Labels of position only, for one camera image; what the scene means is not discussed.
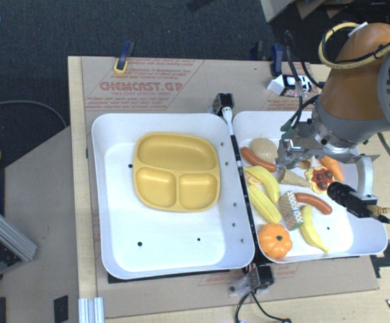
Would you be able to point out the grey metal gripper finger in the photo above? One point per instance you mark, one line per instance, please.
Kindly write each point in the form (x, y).
(282, 161)
(299, 163)

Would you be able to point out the yellow tart with dark berries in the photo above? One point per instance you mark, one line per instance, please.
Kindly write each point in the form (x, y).
(320, 178)

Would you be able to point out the orange pumpkin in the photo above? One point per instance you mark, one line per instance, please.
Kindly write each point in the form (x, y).
(275, 241)

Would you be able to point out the beige round bread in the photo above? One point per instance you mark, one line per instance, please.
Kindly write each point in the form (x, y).
(263, 146)

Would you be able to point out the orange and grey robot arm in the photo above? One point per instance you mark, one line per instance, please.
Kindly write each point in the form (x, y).
(353, 89)

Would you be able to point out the black cylinder on white bracket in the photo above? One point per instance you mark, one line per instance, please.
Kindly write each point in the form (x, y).
(348, 197)

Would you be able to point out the red sausage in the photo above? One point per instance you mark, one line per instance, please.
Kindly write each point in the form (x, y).
(314, 201)
(257, 160)

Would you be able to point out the white and black small carton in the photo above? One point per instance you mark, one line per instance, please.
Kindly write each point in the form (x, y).
(279, 84)

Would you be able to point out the yellow divided plate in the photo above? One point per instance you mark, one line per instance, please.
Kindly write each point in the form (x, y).
(176, 153)

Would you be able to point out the thin black and white rod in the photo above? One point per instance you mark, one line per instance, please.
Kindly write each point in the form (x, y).
(245, 183)

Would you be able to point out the white plastic tray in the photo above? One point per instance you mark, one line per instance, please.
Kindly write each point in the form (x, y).
(167, 241)
(343, 237)

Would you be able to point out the yellow peeled banana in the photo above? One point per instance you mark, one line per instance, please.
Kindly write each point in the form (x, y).
(268, 180)

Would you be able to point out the beige checkered wafer block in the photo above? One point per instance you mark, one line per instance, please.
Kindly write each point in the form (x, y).
(290, 210)

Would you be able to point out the yellow corn cob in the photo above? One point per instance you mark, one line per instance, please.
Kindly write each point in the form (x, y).
(263, 204)

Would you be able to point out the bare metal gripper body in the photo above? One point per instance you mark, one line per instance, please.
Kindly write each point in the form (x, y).
(304, 146)

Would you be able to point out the orange carrot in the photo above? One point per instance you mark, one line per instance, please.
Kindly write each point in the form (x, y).
(333, 167)

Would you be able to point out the brown cardboard board, red print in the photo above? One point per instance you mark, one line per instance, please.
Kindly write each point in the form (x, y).
(181, 79)

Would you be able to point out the beige ice cream cone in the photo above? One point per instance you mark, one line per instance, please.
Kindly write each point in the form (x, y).
(292, 177)

